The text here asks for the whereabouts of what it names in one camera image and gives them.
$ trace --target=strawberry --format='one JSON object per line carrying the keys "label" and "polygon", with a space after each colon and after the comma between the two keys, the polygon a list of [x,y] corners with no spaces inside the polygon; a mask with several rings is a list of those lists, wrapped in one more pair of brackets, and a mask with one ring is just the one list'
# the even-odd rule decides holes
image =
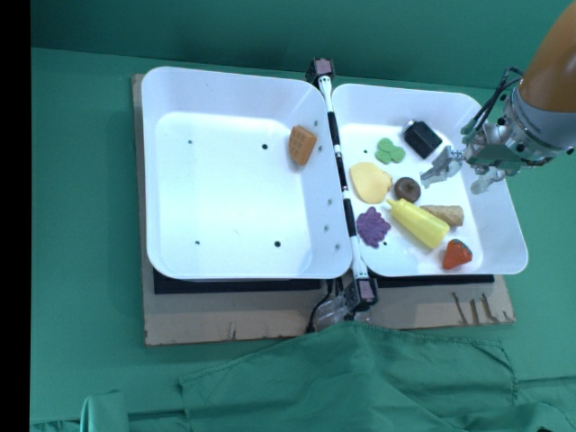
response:
{"label": "strawberry", "polygon": [[460,240],[454,239],[448,242],[442,267],[446,270],[472,261],[472,251]]}

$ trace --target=toy food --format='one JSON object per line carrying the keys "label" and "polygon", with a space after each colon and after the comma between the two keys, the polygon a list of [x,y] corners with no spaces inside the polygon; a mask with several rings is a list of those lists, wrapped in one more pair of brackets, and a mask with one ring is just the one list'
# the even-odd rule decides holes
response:
{"label": "toy food", "polygon": [[378,150],[376,150],[376,158],[386,165],[390,162],[400,163],[406,157],[406,150],[401,147],[394,146],[388,138],[382,138],[378,141]]}
{"label": "toy food", "polygon": [[444,235],[450,230],[450,226],[443,220],[405,199],[397,202],[387,199],[386,202],[392,207],[391,214],[394,219],[429,248],[440,245]]}
{"label": "toy food", "polygon": [[394,184],[394,193],[399,199],[404,198],[414,203],[420,198],[420,186],[411,177],[401,177],[396,181],[396,184]]}
{"label": "toy food", "polygon": [[290,131],[288,153],[298,165],[306,165],[314,144],[316,144],[316,135],[303,126],[296,125]]}
{"label": "toy food", "polygon": [[373,206],[356,220],[358,235],[366,245],[374,248],[378,248],[379,242],[384,240],[390,227],[391,225]]}
{"label": "toy food", "polygon": [[460,205],[420,205],[420,208],[446,221],[450,227],[464,224],[464,210]]}
{"label": "toy food", "polygon": [[472,251],[461,240],[455,238],[448,242],[442,261],[444,269],[454,269],[470,261],[472,261]]}
{"label": "toy food", "polygon": [[358,197],[366,203],[380,203],[392,187],[392,176],[371,162],[352,165],[350,176]]}

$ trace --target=chocolate donut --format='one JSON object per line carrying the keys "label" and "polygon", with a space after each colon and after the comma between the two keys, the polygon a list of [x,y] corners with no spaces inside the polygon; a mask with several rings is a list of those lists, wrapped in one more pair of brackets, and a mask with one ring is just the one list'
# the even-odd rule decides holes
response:
{"label": "chocolate donut", "polygon": [[398,199],[403,198],[414,203],[420,198],[420,186],[411,177],[401,177],[394,185],[394,193]]}

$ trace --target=green clover-shaped toy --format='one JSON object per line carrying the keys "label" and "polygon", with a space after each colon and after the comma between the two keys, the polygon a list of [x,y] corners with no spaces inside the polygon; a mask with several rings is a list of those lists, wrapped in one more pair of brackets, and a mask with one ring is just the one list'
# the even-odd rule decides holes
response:
{"label": "green clover-shaped toy", "polygon": [[388,138],[382,138],[378,141],[378,150],[376,150],[376,158],[382,163],[388,165],[390,162],[400,163],[406,157],[406,150],[398,146],[394,146]]}

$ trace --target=yellow potato chip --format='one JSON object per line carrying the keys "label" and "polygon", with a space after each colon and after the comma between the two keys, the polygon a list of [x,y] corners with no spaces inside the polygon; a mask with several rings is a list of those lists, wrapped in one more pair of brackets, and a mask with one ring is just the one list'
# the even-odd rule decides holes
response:
{"label": "yellow potato chip", "polygon": [[350,176],[356,194],[366,203],[380,203],[392,187],[392,176],[374,163],[356,163],[350,167]]}

